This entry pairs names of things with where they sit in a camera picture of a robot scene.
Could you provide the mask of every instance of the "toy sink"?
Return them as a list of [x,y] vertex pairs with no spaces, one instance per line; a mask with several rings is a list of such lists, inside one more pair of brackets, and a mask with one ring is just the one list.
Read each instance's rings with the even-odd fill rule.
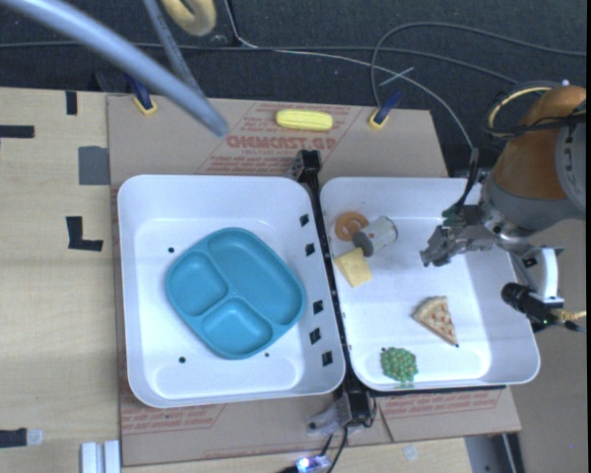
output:
[[[495,249],[439,268],[422,264],[440,212],[464,186],[451,178],[328,181],[321,204],[333,257],[353,248],[334,236],[344,212],[386,216],[398,231],[367,259],[371,281],[352,288],[334,268],[336,314],[310,196],[296,181],[130,178],[118,193],[118,216],[132,391],[160,408],[331,392],[347,370],[338,316],[353,372],[376,391],[532,379],[540,364],[532,329],[500,298],[515,281],[508,255]],[[189,275],[202,284],[188,287]],[[412,318],[429,296],[448,297],[459,348]],[[413,384],[383,374],[380,355],[389,347],[416,355]]]

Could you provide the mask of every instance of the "metal bracket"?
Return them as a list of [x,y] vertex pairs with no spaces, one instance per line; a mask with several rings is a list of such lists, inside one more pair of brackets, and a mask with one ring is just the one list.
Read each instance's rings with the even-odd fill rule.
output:
[[535,298],[547,306],[561,306],[558,293],[558,255],[562,249],[532,247],[523,256],[511,254],[517,277],[532,291]]
[[120,443],[117,439],[105,443],[81,443],[79,455],[80,473],[120,473]]
[[344,428],[351,421],[351,407],[348,394],[344,393],[323,412],[306,421],[307,434],[329,436]]
[[337,285],[335,283],[335,274],[333,273],[333,260],[330,253],[328,236],[324,225],[324,213],[320,200],[320,187],[318,173],[322,169],[322,161],[319,151],[298,151],[294,169],[298,170],[296,180],[308,186],[315,216],[315,226],[317,236],[320,241],[324,265],[326,268],[326,278],[331,291],[333,309],[335,311],[335,320],[339,330],[344,359],[346,362],[346,376],[344,381],[337,389],[337,397],[348,400],[350,419],[348,426],[370,426],[374,420],[375,412],[371,404],[371,397],[368,389],[357,379],[350,361],[350,351],[346,341],[346,332],[342,321],[342,313],[339,306],[337,294]]

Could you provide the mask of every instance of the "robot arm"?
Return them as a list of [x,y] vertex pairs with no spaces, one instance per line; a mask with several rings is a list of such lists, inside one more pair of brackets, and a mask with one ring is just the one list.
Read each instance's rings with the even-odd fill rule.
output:
[[[505,104],[540,91],[543,95],[518,126],[494,127],[494,117]],[[507,139],[503,152],[481,185],[478,203],[467,205],[477,175],[474,153],[466,190],[442,213],[443,222],[421,251],[421,259],[425,267],[437,267],[470,250],[496,245],[508,251],[526,286],[519,286],[517,292],[504,288],[503,299],[524,311],[533,323],[548,324],[561,318],[550,310],[562,305],[557,252],[534,246],[529,236],[563,219],[585,219],[586,91],[549,83],[522,85],[493,104],[485,127],[494,137]],[[539,263],[544,276],[535,281],[527,269]],[[537,303],[542,306],[531,306]]]

